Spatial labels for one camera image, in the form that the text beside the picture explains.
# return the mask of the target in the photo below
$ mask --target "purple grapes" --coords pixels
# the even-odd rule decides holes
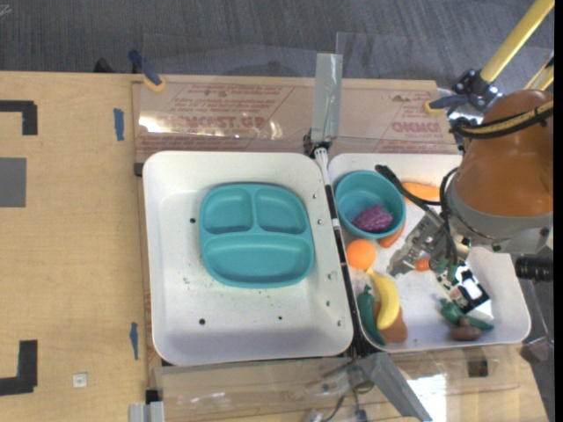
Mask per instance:
[[[358,214],[352,224],[369,233],[381,233],[393,223],[393,216],[385,212],[381,205],[367,207]]]

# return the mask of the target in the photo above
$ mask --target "white tray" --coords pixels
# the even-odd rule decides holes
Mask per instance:
[[[295,285],[229,287],[206,271],[197,217],[215,186],[285,186],[303,202],[315,261]],[[143,168],[152,334],[175,365],[342,353],[353,328],[320,169],[291,153],[162,152]]]
[[[418,181],[439,186],[442,177],[459,166],[460,161],[461,157],[456,155],[342,154],[329,163],[328,169],[329,178],[334,185],[346,173],[373,171],[376,164],[385,164],[401,181]],[[389,249],[381,248],[374,241],[377,258],[373,269],[377,272],[386,273],[391,255],[404,244],[405,238],[424,215],[412,203],[407,203],[406,208],[406,226],[401,238]],[[344,238],[346,244],[353,239],[346,231]],[[510,256],[474,248],[470,251],[467,264],[491,298],[494,316],[492,330],[483,331],[477,341],[451,340],[450,325],[440,314],[440,299],[444,295],[434,274],[430,271],[410,272],[395,277],[403,318],[409,332],[408,339],[386,346],[378,346],[375,341],[374,344],[389,353],[405,353],[458,346],[511,344],[526,338],[531,327],[530,313]],[[350,267],[350,275],[356,295],[363,291],[366,283],[373,287],[365,272]]]

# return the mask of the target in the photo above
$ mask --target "teal bowl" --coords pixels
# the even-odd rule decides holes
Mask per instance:
[[[345,175],[336,185],[336,208],[342,226],[352,235],[364,239],[380,239],[395,233],[405,222],[405,199],[395,185],[374,171],[354,171]],[[353,224],[364,209],[381,205],[393,217],[385,231],[371,233]]]

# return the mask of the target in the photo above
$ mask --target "gray square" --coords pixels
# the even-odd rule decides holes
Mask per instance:
[[[25,158],[0,158],[0,207],[26,206]]]

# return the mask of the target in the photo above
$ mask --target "banana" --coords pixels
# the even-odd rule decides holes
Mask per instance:
[[[366,272],[373,280],[381,298],[381,309],[377,315],[377,328],[378,330],[386,330],[397,320],[400,310],[397,288],[391,278],[374,272],[371,268]]]

